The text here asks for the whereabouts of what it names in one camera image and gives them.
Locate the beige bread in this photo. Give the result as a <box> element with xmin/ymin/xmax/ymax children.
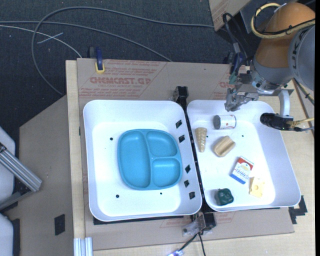
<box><xmin>212</xmin><ymin>135</ymin><xmax>236</xmax><ymax>158</ymax></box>

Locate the white plastic tray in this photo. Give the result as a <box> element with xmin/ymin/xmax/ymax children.
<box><xmin>82</xmin><ymin>99</ymin><xmax>203</xmax><ymax>223</ymax></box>
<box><xmin>186</xmin><ymin>99</ymin><xmax>302</xmax><ymax>213</ymax></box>

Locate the yellow cheese wedge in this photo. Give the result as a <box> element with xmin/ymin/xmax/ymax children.
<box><xmin>248</xmin><ymin>176</ymin><xmax>266</xmax><ymax>199</ymax></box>

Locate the brown cardboard board red print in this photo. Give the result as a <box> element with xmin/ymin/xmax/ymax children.
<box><xmin>76</xmin><ymin>57</ymin><xmax>295</xmax><ymax>251</ymax></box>

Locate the white can with grey lid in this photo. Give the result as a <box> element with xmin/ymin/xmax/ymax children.
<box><xmin>213</xmin><ymin>114</ymin><xmax>237</xmax><ymax>130</ymax></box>

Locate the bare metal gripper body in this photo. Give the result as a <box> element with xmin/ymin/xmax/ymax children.
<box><xmin>234</xmin><ymin>73</ymin><xmax>276</xmax><ymax>101</ymax></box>

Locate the black cylinder on white bracket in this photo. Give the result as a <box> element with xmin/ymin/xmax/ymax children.
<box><xmin>259</xmin><ymin>89</ymin><xmax>295</xmax><ymax>131</ymax></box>

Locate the green bell pepper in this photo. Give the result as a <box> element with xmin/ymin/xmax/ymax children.
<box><xmin>214</xmin><ymin>188</ymin><xmax>235</xmax><ymax>207</ymax></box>

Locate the beige ice cream cone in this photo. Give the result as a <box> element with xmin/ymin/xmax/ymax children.
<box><xmin>194</xmin><ymin>127</ymin><xmax>208</xmax><ymax>153</ymax></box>

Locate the blue divided plate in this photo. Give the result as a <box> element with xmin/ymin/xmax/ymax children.
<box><xmin>117</xmin><ymin>128</ymin><xmax>183</xmax><ymax>191</ymax></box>

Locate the red white and blue carton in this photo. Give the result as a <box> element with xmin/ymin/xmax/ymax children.
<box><xmin>229</xmin><ymin>155</ymin><xmax>255</xmax><ymax>185</ymax></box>

